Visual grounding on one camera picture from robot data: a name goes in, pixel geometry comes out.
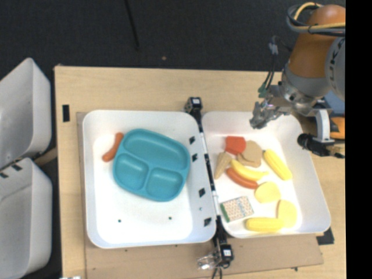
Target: toy food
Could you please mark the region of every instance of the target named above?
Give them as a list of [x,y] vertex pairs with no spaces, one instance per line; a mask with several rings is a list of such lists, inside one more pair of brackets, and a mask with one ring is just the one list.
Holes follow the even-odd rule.
[[258,187],[258,183],[256,181],[247,180],[241,177],[232,167],[229,167],[226,170],[226,174],[232,179],[235,183],[245,188],[256,189]]
[[237,155],[244,151],[246,142],[244,137],[228,135],[225,139],[225,151]]
[[257,187],[255,197],[260,203],[267,203],[278,201],[281,198],[281,194],[277,184],[269,181]]
[[230,164],[232,157],[226,153],[221,152],[217,157],[217,165],[214,170],[214,178],[218,179],[224,173],[226,167]]
[[296,206],[285,199],[281,199],[278,204],[277,217],[283,220],[284,227],[293,227],[297,221]]
[[262,149],[254,141],[247,141],[244,151],[241,153],[244,159],[243,164],[253,167],[259,167],[261,165]]
[[110,150],[108,150],[103,156],[102,156],[102,160],[104,162],[108,162],[108,161],[111,161],[112,159],[115,158],[115,154],[117,152],[117,149],[119,147],[119,144],[121,142],[121,140],[123,139],[124,137],[124,134],[123,133],[116,133],[115,134],[115,140],[114,140],[114,144],[113,146],[111,147]]
[[269,217],[253,217],[247,219],[245,223],[246,229],[252,231],[275,232],[282,229],[283,226],[283,220]]
[[288,166],[273,150],[265,150],[263,152],[263,157],[279,178],[282,180],[289,180],[292,178],[292,172],[289,170]]
[[220,204],[220,207],[227,222],[239,220],[253,214],[251,203],[246,196],[225,201]]
[[230,165],[241,177],[247,180],[258,181],[263,176],[269,174],[268,171],[251,170],[235,159],[231,160]]

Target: toy bread slice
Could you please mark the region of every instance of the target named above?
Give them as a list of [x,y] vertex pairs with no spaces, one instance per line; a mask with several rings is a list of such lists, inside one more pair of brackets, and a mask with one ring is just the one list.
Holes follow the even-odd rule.
[[262,149],[255,141],[247,141],[241,155],[247,162],[255,164],[255,167],[261,165]]
[[246,165],[246,166],[252,166],[252,167],[259,167],[261,165],[261,162],[254,162],[254,161],[248,161],[246,160],[243,155],[241,154],[238,154],[237,155],[237,159],[238,161],[242,164],[242,165]]

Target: wooden table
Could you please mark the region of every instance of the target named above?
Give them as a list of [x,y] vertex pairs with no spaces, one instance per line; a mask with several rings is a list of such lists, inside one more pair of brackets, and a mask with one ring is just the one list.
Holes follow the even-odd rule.
[[[182,279],[212,275],[196,265],[198,257],[213,249],[212,242],[105,250],[89,241],[84,229],[77,113],[95,109],[181,110],[191,96],[201,97],[204,112],[252,111],[265,77],[266,72],[252,71],[56,66],[63,276]],[[308,119],[299,120],[305,130],[314,131]],[[345,161],[312,158],[331,212],[335,244],[318,246],[315,235],[230,238],[235,260],[224,270],[224,278],[346,278]]]

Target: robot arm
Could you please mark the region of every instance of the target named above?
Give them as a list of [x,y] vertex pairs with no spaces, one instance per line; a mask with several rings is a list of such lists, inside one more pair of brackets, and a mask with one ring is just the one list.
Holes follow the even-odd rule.
[[[306,24],[297,21],[301,12],[308,9],[313,12]],[[335,156],[330,151],[334,144],[329,121],[332,109],[323,97],[332,90],[345,100],[345,17],[346,9],[337,5],[309,2],[288,9],[287,24],[299,37],[281,81],[271,85],[272,71],[259,89],[264,100],[255,103],[250,120],[253,128],[263,128],[270,120],[292,111],[315,117],[317,137],[303,135],[298,139],[299,144],[320,156]],[[270,49],[273,55],[277,54],[276,37]]]

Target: white bin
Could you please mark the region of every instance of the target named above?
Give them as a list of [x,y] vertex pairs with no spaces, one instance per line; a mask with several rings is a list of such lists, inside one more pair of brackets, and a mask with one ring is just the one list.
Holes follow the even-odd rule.
[[[262,149],[275,150],[287,162],[294,175],[292,180],[283,181],[271,171],[259,184],[276,183],[282,199],[291,201],[298,212],[294,227],[274,233],[252,232],[245,228],[243,220],[228,223],[222,217],[223,226],[231,236],[256,238],[326,231],[331,223],[330,213],[310,153],[297,144],[296,139],[302,133],[298,120],[284,116],[262,130],[254,130],[249,124],[251,117],[250,112],[206,113],[202,118],[204,135],[199,133],[194,118],[183,112],[95,110],[79,117],[81,178],[90,240],[101,248],[203,242],[214,236],[219,204],[240,196],[248,197],[254,211],[251,217],[275,217],[277,202],[259,203],[253,189],[235,184],[225,174],[214,181],[216,193],[212,196],[204,153],[209,154],[214,171],[228,135],[256,141]],[[125,191],[114,181],[113,162],[102,160],[117,132],[125,134],[136,128],[166,135],[184,144],[191,155],[198,154],[199,160],[191,165],[182,193],[171,202],[157,203]],[[191,136],[195,137],[192,145]],[[263,161],[258,169],[270,168]],[[206,192],[203,198],[199,197],[201,188]],[[211,226],[203,226],[209,217],[213,220]]]
[[27,58],[0,81],[0,279],[21,278],[50,258],[52,183],[30,158],[51,135],[50,83]]

